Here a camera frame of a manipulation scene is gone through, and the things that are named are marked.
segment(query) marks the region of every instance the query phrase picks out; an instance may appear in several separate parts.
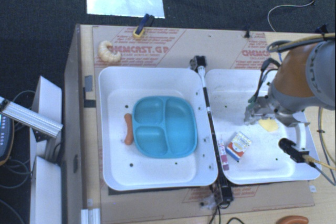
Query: blue divided bowl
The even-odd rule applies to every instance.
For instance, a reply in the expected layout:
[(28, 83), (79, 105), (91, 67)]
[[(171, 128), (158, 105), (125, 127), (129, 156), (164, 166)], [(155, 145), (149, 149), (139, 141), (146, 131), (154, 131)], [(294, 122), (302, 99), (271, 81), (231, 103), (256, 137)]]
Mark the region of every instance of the blue divided bowl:
[(182, 98), (142, 98), (133, 108), (132, 122), (135, 145), (146, 156), (181, 158), (196, 149), (194, 111)]

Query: black carpet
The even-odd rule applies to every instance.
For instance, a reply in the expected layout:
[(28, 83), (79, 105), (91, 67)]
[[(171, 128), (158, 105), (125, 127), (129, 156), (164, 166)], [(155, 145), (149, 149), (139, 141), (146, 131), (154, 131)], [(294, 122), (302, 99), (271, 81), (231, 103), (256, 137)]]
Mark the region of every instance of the black carpet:
[[(304, 5), (311, 0), (163, 0), (166, 19), (154, 27), (271, 31), (268, 11), (282, 4)], [(304, 8), (280, 8), (271, 14), (276, 31), (313, 33), (328, 24), (335, 32), (335, 0), (316, 0)], [(86, 13), (86, 0), (0, 0), (0, 96), (12, 99), (34, 90), (39, 76), (64, 86), (64, 69), (76, 23), (135, 26), (138, 18)], [(27, 130), (16, 134), (13, 158), (28, 158)], [(16, 183), (17, 176), (0, 168), (0, 184)], [(29, 182), (14, 190), (0, 188), (0, 199), (29, 222)], [(0, 223), (19, 223), (0, 204)]]

